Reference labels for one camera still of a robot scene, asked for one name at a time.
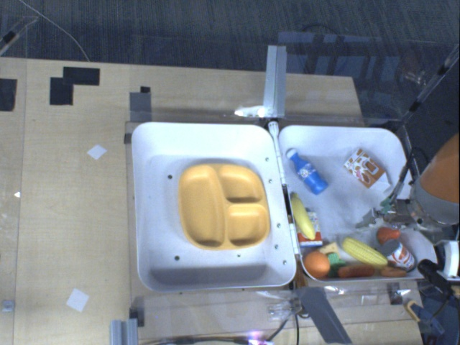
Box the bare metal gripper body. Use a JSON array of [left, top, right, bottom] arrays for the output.
[[374, 198, 443, 237]]

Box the red-orange rounded toy food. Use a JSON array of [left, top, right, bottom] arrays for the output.
[[376, 226, 401, 246]]

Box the white plastic tray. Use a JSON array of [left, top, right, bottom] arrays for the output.
[[130, 121, 298, 293], [277, 124, 438, 283]]

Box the yellow corn cob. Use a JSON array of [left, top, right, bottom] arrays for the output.
[[341, 236, 390, 269]]

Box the orange and white can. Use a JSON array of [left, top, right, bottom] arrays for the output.
[[384, 239, 416, 271]]

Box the yellow cheese wedge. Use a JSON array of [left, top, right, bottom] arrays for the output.
[[319, 241, 341, 257]]

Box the brown and white carton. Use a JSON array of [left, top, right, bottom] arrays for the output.
[[343, 147, 387, 190]]

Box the green toy vegetable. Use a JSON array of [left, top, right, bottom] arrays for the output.
[[326, 252, 347, 278]]

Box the small orange sausage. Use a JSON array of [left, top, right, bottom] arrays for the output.
[[379, 266, 408, 278]]

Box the red and white packet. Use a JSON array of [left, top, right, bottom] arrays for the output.
[[295, 209, 323, 248]]

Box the yellow banana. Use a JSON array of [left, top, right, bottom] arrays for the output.
[[290, 192, 317, 241]]

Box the orange fruit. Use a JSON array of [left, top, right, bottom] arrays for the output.
[[303, 250, 331, 280]]

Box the blue bottle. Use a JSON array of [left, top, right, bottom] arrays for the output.
[[285, 147, 329, 196]]

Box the yellow divided plate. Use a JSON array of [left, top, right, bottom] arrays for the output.
[[178, 163, 272, 250]]

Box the black cylinder on white bracket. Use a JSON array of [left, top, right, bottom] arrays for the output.
[[416, 239, 460, 296]]

